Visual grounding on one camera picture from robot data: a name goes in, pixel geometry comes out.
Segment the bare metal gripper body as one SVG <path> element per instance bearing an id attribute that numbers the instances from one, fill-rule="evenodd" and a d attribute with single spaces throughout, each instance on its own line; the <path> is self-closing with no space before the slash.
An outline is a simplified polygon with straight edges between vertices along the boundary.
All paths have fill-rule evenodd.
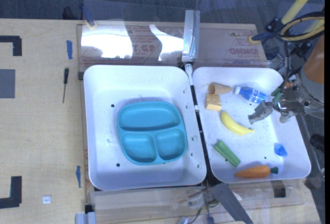
<path id="1" fill-rule="evenodd" d="M 288 122 L 293 116 L 306 114 L 304 106 L 299 102 L 298 92 L 295 85 L 289 88 L 278 87 L 272 92 L 273 108 L 280 113 L 280 122 Z"/>

